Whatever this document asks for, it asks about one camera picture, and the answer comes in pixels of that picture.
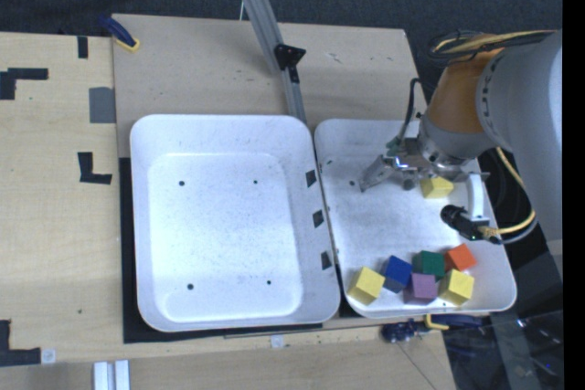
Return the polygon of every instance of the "green block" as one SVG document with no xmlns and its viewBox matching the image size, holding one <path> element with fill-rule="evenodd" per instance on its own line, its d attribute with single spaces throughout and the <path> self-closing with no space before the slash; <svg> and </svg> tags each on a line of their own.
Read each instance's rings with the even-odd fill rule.
<svg viewBox="0 0 585 390">
<path fill-rule="evenodd" d="M 421 250 L 412 259 L 412 271 L 434 275 L 439 280 L 445 276 L 445 257 L 437 252 Z"/>
</svg>

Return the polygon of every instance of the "table surface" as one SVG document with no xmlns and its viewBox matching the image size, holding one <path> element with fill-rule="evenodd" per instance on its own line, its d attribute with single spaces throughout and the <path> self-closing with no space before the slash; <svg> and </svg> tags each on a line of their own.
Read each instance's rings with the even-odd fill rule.
<svg viewBox="0 0 585 390">
<path fill-rule="evenodd" d="M 195 102 L 200 113 L 287 113 L 282 84 L 268 71 L 248 22 L 145 16 L 119 19 L 138 26 L 134 30 L 137 37 L 140 25 L 163 21 L 182 28 L 185 38 L 193 38 L 198 52 L 189 59 L 177 60 L 174 66 L 161 61 L 168 77 L 180 80 L 185 64 L 204 77 L 189 83 L 191 104 L 184 108 L 189 112 Z M 330 118 L 403 119 L 410 79 L 417 72 L 402 30 L 280 27 L 288 44 L 308 51 L 298 69 L 311 131 Z M 158 54 L 160 60 L 165 45 L 149 49 L 148 37 L 144 36 L 146 43 L 141 39 L 141 47 Z M 225 48 L 216 47 L 223 44 L 222 38 L 233 54 L 228 56 Z M 213 46 L 203 47 L 209 41 Z M 0 34 L 0 70 L 49 71 L 48 80 L 19 79 L 16 98 L 0 101 L 0 319 L 12 321 L 11 349 L 50 349 L 58 362 L 73 364 L 163 356 L 178 359 L 205 353 L 227 353 L 241 360 L 247 350 L 270 350 L 270 335 L 123 343 L 118 157 L 127 154 L 127 143 L 121 140 L 142 112 L 183 110 L 168 107 L 177 96 L 166 88 L 168 81 L 159 85 L 161 89 L 149 85 L 161 83 L 153 73 L 143 75 L 143 90 L 152 93 L 151 98 L 163 97 L 167 90 L 171 96 L 152 99 L 158 108 L 131 103 L 130 92 L 124 90 L 131 81 L 120 79 L 121 70 L 128 60 L 140 59 L 140 49 L 132 55 L 107 37 L 89 37 L 88 44 L 89 56 L 79 58 L 76 37 Z M 187 50 L 190 48 L 176 51 L 173 58 L 183 57 Z M 256 88 L 249 90 L 250 84 Z M 117 124 L 92 123 L 89 90 L 113 89 L 114 85 Z M 197 93 L 197 87 L 205 93 Z M 258 87 L 268 90 L 259 96 Z M 424 102 L 419 90 L 416 100 Z M 93 153 L 93 172 L 112 174 L 112 182 L 81 183 L 79 152 Z M 314 350 L 311 353 L 335 344 L 336 352 L 343 353 L 340 350 L 349 351 L 357 343 L 378 346 L 379 329 L 374 324 L 367 319 L 335 317 L 320 331 L 287 333 L 284 342 L 286 347 Z M 420 342 L 417 353 L 422 361 L 438 364 L 449 377 L 441 334 L 430 333 Z M 416 366 L 412 372 L 420 376 Z"/>
</svg>

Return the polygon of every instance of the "blue block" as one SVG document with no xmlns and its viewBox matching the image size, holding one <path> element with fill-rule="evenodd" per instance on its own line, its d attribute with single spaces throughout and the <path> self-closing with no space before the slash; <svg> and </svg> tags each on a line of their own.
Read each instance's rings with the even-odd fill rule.
<svg viewBox="0 0 585 390">
<path fill-rule="evenodd" d="M 392 292 L 401 292 L 409 284 L 412 265 L 401 258 L 390 256 L 382 274 L 386 277 L 384 288 Z"/>
</svg>

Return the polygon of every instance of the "yellow block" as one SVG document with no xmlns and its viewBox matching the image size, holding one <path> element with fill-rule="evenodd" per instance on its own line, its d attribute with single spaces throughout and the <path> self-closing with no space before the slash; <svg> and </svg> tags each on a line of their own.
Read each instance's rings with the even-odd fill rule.
<svg viewBox="0 0 585 390">
<path fill-rule="evenodd" d="M 474 283 L 471 275 L 452 269 L 439 283 L 439 297 L 460 306 L 472 297 Z"/>
<path fill-rule="evenodd" d="M 450 194 L 455 186 L 442 177 L 426 177 L 420 179 L 420 189 L 425 198 L 442 198 Z"/>
<path fill-rule="evenodd" d="M 352 278 L 347 295 L 368 305 L 378 298 L 384 280 L 384 276 L 373 269 L 362 267 Z"/>
</svg>

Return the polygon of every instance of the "block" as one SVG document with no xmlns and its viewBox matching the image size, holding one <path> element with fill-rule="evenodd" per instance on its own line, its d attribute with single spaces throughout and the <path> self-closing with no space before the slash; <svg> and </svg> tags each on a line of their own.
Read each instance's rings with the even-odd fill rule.
<svg viewBox="0 0 585 390">
<path fill-rule="evenodd" d="M 420 190 L 425 198 L 443 198 L 450 194 L 455 186 L 442 177 L 425 177 L 420 179 Z"/>
<path fill-rule="evenodd" d="M 477 264 L 477 260 L 467 244 L 460 244 L 456 248 L 450 248 L 445 252 L 445 271 L 458 269 L 464 271 Z"/>
<path fill-rule="evenodd" d="M 439 289 L 434 275 L 411 273 L 407 287 L 402 291 L 407 304 L 426 305 L 437 299 Z"/>
<path fill-rule="evenodd" d="M 439 282 L 439 297 L 455 305 L 472 298 L 474 278 L 458 269 L 451 269 Z"/>
<path fill-rule="evenodd" d="M 412 259 L 412 271 L 434 275 L 438 281 L 445 276 L 445 257 L 438 252 L 421 250 Z"/>
<path fill-rule="evenodd" d="M 409 262 L 391 255 L 383 268 L 382 275 L 386 278 L 384 288 L 399 293 L 409 284 L 412 265 Z"/>
<path fill-rule="evenodd" d="M 362 267 L 352 278 L 347 296 L 368 305 L 378 298 L 384 280 L 384 275 L 368 267 Z"/>
</svg>

